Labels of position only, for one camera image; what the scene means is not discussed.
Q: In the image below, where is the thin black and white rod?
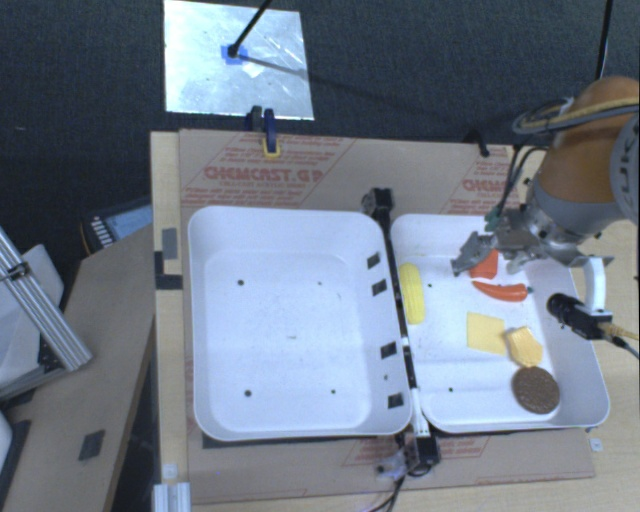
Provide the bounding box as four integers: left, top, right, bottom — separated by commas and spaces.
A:
379, 209, 429, 437

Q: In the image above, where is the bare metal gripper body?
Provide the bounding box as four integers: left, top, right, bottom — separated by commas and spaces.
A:
491, 207, 587, 265

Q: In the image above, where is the brown cardboard board red print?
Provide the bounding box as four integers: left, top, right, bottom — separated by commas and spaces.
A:
177, 128, 598, 506

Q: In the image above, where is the brown round biscuit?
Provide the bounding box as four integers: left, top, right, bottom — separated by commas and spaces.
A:
510, 366, 561, 415

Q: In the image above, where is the yellow corn cob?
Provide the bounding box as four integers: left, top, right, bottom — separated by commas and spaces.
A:
397, 262, 428, 326

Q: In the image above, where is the red chili pepper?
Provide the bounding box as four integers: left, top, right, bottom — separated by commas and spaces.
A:
471, 279, 529, 303

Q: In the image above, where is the white plastic tray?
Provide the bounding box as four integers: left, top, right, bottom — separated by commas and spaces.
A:
187, 204, 415, 443
389, 213, 612, 435

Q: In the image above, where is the yellow cheese wedge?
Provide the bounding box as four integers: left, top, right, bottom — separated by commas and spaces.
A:
505, 325, 544, 368

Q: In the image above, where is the orange carrot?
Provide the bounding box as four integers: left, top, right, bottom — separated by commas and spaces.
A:
468, 248, 501, 280

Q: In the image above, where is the black cylinder on white bracket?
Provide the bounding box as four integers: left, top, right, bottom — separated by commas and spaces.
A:
545, 254, 615, 342

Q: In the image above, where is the yellow cheese slice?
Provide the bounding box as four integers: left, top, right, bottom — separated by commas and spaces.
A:
465, 312, 509, 358

